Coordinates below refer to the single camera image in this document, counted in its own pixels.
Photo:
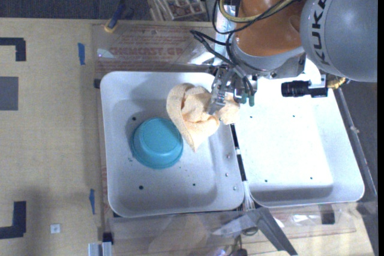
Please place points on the white plastic tray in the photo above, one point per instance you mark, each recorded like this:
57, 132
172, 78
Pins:
168, 189
297, 153

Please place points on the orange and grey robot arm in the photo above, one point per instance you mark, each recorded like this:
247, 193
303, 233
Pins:
270, 15

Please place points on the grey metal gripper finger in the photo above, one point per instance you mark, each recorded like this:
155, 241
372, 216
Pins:
218, 102
236, 96

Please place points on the teal bowl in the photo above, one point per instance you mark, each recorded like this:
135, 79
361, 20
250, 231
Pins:
157, 142

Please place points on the pale orange cloth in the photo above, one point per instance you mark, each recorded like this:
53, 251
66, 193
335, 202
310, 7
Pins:
192, 111

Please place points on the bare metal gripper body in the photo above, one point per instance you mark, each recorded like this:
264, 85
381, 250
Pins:
223, 78

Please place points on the thin black and white rod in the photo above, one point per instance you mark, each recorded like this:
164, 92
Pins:
240, 159

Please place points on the black cylinder on white bracket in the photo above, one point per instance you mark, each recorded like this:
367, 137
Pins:
295, 88

